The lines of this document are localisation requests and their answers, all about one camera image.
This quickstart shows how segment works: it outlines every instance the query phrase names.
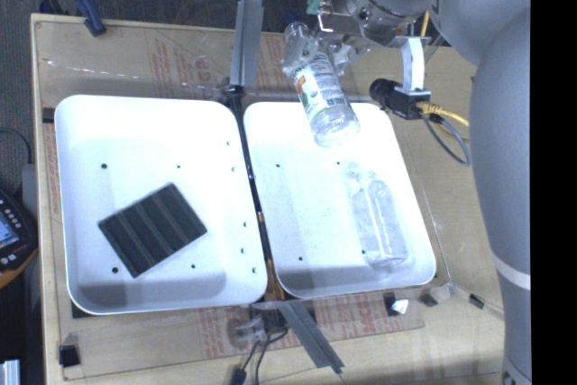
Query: black ribbed object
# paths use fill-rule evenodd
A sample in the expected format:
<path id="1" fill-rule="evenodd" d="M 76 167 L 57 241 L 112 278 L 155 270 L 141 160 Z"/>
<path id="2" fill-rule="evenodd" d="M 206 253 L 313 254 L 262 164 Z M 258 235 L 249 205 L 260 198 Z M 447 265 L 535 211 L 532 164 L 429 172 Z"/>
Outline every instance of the black ribbed object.
<path id="1" fill-rule="evenodd" d="M 173 184 L 110 215 L 98 226 L 134 278 L 206 233 Z"/>

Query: device screen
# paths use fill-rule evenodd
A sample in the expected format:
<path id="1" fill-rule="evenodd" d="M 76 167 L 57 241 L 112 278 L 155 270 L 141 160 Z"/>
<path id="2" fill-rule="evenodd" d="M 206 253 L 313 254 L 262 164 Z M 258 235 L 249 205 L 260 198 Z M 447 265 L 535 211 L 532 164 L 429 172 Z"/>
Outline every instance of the device screen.
<path id="1" fill-rule="evenodd" d="M 4 248 L 6 245 L 15 243 L 19 239 L 18 234 L 14 232 L 8 221 L 4 218 L 2 213 L 0 213 L 0 249 Z"/>

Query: bottle label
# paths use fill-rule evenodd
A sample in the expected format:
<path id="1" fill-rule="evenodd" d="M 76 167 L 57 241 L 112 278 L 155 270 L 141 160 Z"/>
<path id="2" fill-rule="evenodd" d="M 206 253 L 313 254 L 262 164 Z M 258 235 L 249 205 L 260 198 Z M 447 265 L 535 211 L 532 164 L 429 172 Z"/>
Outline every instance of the bottle label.
<path id="1" fill-rule="evenodd" d="M 317 53 L 304 68 L 295 69 L 293 76 L 309 121 L 329 107 L 348 105 L 339 79 L 324 53 Z"/>

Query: plastic bottle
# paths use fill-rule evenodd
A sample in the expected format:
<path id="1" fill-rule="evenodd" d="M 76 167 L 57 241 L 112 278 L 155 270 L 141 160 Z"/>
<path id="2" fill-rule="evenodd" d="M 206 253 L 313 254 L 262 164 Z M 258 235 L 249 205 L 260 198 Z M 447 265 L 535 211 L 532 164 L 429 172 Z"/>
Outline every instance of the plastic bottle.
<path id="1" fill-rule="evenodd" d="M 360 125 L 341 89 L 330 55 L 303 23 L 285 30 L 283 71 L 294 82 L 316 144 L 335 146 L 349 141 Z"/>
<path id="2" fill-rule="evenodd" d="M 365 260 L 372 267 L 391 267 L 408 258 L 408 246 L 396 200 L 374 171 L 353 171 L 353 214 Z"/>

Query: blue clamp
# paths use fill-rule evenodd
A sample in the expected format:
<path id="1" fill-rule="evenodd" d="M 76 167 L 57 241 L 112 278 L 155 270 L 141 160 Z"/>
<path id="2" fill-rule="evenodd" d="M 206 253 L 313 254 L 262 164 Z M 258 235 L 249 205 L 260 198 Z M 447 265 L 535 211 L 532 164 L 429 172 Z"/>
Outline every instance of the blue clamp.
<path id="1" fill-rule="evenodd" d="M 96 7 L 96 0 L 74 0 L 80 12 L 87 17 L 84 24 L 92 32 L 92 35 L 97 36 L 106 32 L 106 27 L 100 20 L 100 13 Z"/>

